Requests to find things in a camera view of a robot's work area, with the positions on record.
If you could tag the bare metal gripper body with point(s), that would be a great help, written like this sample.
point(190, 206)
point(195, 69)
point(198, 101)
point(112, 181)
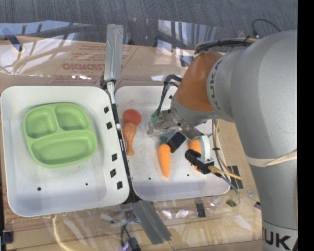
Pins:
point(170, 120)

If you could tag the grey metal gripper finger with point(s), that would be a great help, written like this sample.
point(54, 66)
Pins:
point(151, 130)

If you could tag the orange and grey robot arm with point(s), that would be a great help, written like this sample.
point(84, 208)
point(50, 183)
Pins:
point(256, 93)

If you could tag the tan toy chicken drumstick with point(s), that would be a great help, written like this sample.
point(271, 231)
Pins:
point(129, 137)

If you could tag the red round toy tomato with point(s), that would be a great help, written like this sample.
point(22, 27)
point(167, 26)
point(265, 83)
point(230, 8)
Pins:
point(132, 116)

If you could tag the orange carrot with green top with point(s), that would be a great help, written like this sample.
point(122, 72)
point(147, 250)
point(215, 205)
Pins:
point(165, 158)

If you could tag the thin black and white rod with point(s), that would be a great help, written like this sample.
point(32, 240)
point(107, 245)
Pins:
point(117, 119)

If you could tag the white plastic tray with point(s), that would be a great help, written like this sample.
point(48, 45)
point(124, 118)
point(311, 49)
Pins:
point(68, 192)
point(151, 187)

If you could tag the brown cardboard board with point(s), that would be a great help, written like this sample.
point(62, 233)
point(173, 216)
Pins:
point(146, 59)

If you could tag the green divided plate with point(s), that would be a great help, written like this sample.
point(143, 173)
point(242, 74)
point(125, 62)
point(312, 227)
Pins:
point(60, 145)

